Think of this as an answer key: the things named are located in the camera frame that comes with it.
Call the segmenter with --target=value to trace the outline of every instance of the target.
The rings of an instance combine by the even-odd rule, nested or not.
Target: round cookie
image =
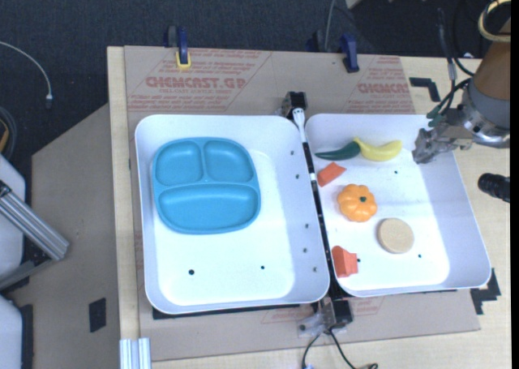
[[[392,254],[404,254],[414,244],[414,233],[407,223],[395,217],[380,222],[376,237],[379,244]]]

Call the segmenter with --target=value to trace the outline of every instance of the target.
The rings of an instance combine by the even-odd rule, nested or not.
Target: wooden table
[[[135,271],[131,176],[128,168],[129,142],[126,107],[124,48],[109,47],[109,113],[114,174],[114,212],[118,269],[119,323],[121,338],[137,339],[139,313]],[[441,58],[401,58],[406,77],[433,79],[440,93],[447,91],[445,60]],[[475,70],[477,60],[465,64]],[[414,107],[425,114],[433,104],[424,88],[411,88]],[[477,187],[483,173],[509,176],[509,150],[474,145],[469,151],[457,150],[456,157],[485,240],[492,267],[500,284],[498,301],[484,303],[477,332],[398,340],[370,341],[345,345],[349,360],[359,367],[377,362],[381,368],[402,367],[511,367],[511,293],[510,293],[510,216],[509,204],[483,194]],[[210,358],[183,359],[154,363],[154,368],[272,368],[300,367],[301,349],[234,354]],[[344,367],[333,345],[311,350],[308,363],[315,367]]]

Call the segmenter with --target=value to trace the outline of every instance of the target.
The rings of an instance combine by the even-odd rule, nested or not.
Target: yellow clip
[[[175,54],[175,57],[177,58],[177,67],[180,69],[187,69],[191,67],[191,54],[189,52],[187,52],[187,63],[180,62],[180,54],[178,51]]]

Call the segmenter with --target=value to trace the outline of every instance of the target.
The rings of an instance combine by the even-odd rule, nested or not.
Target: banana
[[[402,150],[402,142],[399,139],[390,141],[384,145],[374,146],[364,143],[358,137],[354,138],[354,142],[360,147],[361,154],[368,160],[372,161],[387,161],[396,157]]]

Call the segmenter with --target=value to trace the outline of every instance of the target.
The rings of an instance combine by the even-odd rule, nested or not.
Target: blue clamp
[[[176,43],[178,51],[175,54],[179,68],[191,67],[191,56],[187,50],[187,32],[182,26],[169,26],[164,35],[164,47],[173,47]]]
[[[348,33],[343,33],[339,41],[341,44],[341,52],[346,55],[345,58],[342,59],[346,70],[349,73],[358,72],[357,42],[354,37]]]

